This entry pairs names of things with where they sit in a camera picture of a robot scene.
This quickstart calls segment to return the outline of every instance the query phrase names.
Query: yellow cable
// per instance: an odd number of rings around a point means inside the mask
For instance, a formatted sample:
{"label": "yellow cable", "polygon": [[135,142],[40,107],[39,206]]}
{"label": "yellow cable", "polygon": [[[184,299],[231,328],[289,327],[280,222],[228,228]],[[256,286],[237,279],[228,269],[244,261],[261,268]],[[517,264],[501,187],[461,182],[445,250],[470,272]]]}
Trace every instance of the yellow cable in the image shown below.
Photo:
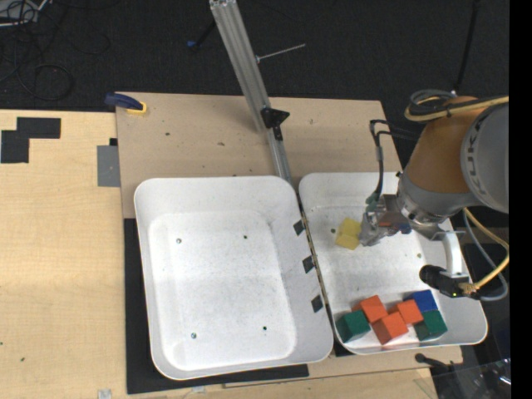
{"label": "yellow cable", "polygon": [[[428,97],[427,99],[425,99],[424,101],[421,101],[420,103],[427,102],[427,101],[433,101],[435,99],[438,99],[438,98],[435,97],[435,96]],[[501,103],[508,102],[509,99],[510,99],[509,96],[503,96],[503,97],[497,97],[495,99],[491,99],[490,101],[483,101],[483,102],[477,102],[477,103],[474,103],[474,101],[473,101],[473,103],[471,103],[471,105],[460,106],[460,107],[457,107],[457,108],[449,108],[448,110],[433,112],[433,113],[427,114],[425,116],[413,116],[410,113],[410,107],[408,106],[405,109],[405,117],[408,120],[410,120],[410,121],[419,121],[419,122],[432,121],[432,120],[435,120],[437,118],[442,118],[444,116],[449,116],[449,115],[453,116],[455,114],[459,114],[459,113],[465,112],[465,111],[473,111],[473,110],[478,110],[480,108],[487,108],[488,106],[499,105]]]}
{"label": "yellow cable", "polygon": [[502,245],[506,250],[506,257],[502,262],[500,262],[499,266],[497,266],[491,273],[488,273],[486,276],[484,276],[483,279],[472,284],[475,289],[479,289],[491,281],[491,279],[496,277],[506,266],[508,266],[508,263],[510,262],[510,245],[493,232],[489,231],[481,222],[476,219],[469,209],[464,208],[464,213],[467,216],[467,219],[473,222],[473,224],[480,229],[483,234],[493,239],[497,244]]}

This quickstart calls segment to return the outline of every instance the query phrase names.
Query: toy block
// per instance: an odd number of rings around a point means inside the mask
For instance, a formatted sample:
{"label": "toy block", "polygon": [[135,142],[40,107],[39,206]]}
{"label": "toy block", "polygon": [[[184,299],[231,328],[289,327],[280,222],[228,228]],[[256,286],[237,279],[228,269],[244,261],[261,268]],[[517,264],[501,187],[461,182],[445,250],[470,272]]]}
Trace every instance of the toy block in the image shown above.
{"label": "toy block", "polygon": [[415,323],[420,323],[423,321],[423,315],[417,307],[416,300],[411,298],[410,300],[405,300],[396,304],[393,308],[390,309],[389,313],[399,312],[403,321],[406,325],[413,325]]}
{"label": "toy block", "polygon": [[356,340],[372,330],[362,310],[343,315],[336,322],[336,328],[343,342]]}
{"label": "toy block", "polygon": [[430,289],[416,291],[405,298],[405,301],[411,299],[416,301],[417,307],[421,313],[429,312],[430,310],[438,310],[438,305],[436,304],[436,300]]}
{"label": "toy block", "polygon": [[361,230],[359,222],[346,217],[338,228],[334,243],[345,249],[355,249],[358,246],[358,234]]}
{"label": "toy block", "polygon": [[384,304],[382,304],[381,299],[377,295],[364,298],[361,302],[353,306],[351,310],[355,312],[359,309],[364,312],[369,323],[375,323],[388,314]]}
{"label": "toy block", "polygon": [[408,327],[399,312],[390,313],[376,321],[372,326],[381,344],[386,344],[394,338],[408,333]]}
{"label": "toy block", "polygon": [[447,326],[439,310],[429,310],[423,313],[423,322],[414,325],[417,338],[420,341],[433,340],[447,331]]}

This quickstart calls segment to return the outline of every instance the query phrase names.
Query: white tray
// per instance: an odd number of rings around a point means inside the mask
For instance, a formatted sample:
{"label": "white tray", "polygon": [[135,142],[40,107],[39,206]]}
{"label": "white tray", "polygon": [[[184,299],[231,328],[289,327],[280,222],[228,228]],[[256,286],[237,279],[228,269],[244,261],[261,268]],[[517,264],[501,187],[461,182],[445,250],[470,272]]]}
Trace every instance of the white tray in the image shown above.
{"label": "white tray", "polygon": [[135,211],[153,362],[184,380],[324,359],[333,347],[292,186],[151,179]]}
{"label": "white tray", "polygon": [[[431,242],[416,232],[396,234],[381,239],[372,247],[358,245],[354,250],[337,246],[337,229],[346,218],[362,221],[365,200],[377,185],[378,173],[319,173],[305,176],[299,194],[307,216],[308,228],[322,274],[323,287],[334,321],[349,313],[351,307],[378,294],[389,308],[412,292],[430,289],[419,279],[419,271],[426,264],[446,266],[443,245]],[[385,173],[383,193],[397,192],[398,178]],[[452,230],[447,220],[441,226]],[[462,261],[462,273],[468,273]],[[448,331],[436,340],[420,342],[413,327],[408,334],[385,346],[375,333],[357,340],[337,340],[350,352],[371,354],[424,346],[477,344],[487,334],[487,322],[480,302],[469,298],[448,298],[432,289]]]}

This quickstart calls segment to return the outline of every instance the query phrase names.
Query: gray tape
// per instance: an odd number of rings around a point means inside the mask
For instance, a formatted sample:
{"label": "gray tape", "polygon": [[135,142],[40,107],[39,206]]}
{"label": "gray tape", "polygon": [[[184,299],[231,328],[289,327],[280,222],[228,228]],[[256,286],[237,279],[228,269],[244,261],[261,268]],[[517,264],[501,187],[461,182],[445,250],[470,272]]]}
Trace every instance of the gray tape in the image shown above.
{"label": "gray tape", "polygon": [[117,146],[98,146],[98,186],[120,188]]}

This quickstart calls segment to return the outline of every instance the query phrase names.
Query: red block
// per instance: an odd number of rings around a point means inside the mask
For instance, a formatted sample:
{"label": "red block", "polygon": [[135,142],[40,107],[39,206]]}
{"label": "red block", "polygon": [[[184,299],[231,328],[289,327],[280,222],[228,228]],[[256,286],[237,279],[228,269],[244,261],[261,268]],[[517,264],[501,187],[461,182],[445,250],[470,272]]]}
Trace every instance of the red block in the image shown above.
{"label": "red block", "polygon": [[377,295],[364,298],[361,302],[352,307],[353,312],[360,309],[362,309],[366,315],[366,319],[369,323],[375,323],[388,314],[384,304],[382,304],[381,299]]}
{"label": "red block", "polygon": [[408,327],[399,312],[390,313],[373,324],[373,331],[381,344],[408,333]]}
{"label": "red block", "polygon": [[410,299],[404,302],[396,304],[390,313],[399,312],[402,316],[403,321],[408,324],[420,323],[423,320],[423,315],[417,307],[416,300]]}

